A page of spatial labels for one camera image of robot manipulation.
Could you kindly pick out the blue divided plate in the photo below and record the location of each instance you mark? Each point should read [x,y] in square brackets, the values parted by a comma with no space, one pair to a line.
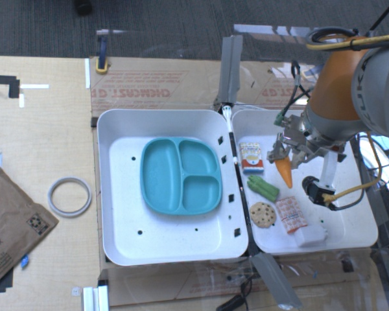
[162,173]

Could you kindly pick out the orange carrot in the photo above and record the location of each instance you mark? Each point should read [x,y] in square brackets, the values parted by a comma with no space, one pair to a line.
[285,171]

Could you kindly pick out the brown paper bag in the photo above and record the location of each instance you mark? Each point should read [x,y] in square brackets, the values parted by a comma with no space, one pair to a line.
[9,219]

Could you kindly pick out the white plastic tray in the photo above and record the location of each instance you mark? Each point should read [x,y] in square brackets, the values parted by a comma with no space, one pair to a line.
[168,238]
[347,219]

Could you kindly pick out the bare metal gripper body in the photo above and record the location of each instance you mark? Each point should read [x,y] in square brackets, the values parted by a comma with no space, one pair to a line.
[295,130]

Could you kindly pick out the orange and white packet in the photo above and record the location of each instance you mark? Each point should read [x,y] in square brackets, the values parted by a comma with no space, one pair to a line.
[290,214]

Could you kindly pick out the black cylinder on white bracket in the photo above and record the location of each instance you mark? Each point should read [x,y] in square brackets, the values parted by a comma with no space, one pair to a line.
[316,189]

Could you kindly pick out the green asparagus bunch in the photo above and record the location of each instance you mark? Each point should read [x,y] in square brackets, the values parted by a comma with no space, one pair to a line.
[263,188]

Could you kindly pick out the red and white carton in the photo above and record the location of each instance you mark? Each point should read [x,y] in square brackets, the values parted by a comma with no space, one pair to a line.
[252,162]

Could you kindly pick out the white rectangular block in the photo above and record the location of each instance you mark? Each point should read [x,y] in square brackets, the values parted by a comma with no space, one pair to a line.
[311,236]

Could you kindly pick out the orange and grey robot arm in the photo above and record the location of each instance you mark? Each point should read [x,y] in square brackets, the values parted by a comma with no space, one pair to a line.
[340,86]

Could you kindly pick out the brown chocolate chip biscuit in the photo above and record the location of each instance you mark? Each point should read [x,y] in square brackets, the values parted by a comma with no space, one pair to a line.
[262,214]

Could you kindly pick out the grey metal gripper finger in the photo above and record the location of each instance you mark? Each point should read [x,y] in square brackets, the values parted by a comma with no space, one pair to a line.
[279,151]
[299,158]

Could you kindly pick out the brown cardboard board red print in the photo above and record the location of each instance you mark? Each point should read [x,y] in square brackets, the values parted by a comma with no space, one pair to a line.
[142,83]

